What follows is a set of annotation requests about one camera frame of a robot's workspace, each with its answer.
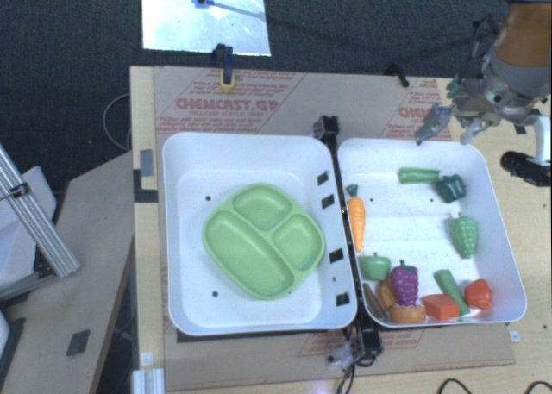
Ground white plastic tray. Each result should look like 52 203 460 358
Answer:
161 131 360 337
336 137 529 329

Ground brown cardboard board, red print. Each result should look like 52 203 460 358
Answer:
152 66 517 391

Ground orange bread piece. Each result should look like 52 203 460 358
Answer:
376 278 397 312

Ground green corn cob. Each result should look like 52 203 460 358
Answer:
448 212 479 260

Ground thin black rod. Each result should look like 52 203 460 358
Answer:
326 135 373 335

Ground orange round bun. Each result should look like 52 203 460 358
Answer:
389 303 428 324

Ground dark green bell pepper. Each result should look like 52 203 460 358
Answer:
435 173 467 204

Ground black cylinder on white bracket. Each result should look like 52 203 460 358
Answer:
499 114 552 187

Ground orange carrot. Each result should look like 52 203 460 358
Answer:
345 184 367 254

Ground orange-red bell pepper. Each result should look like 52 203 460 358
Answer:
463 278 494 311

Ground purple grapes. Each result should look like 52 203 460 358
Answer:
389 259 420 308

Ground green divided plate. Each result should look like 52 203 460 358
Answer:
201 182 327 301

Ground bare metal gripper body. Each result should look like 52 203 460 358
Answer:
450 80 543 128

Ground light green celery stick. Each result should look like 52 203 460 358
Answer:
398 166 442 185

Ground orange cheese wedge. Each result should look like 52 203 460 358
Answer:
420 293 461 322

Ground light green bell pepper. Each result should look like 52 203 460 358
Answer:
358 252 392 282

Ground green cucumber stick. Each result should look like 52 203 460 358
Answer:
432 269 472 318

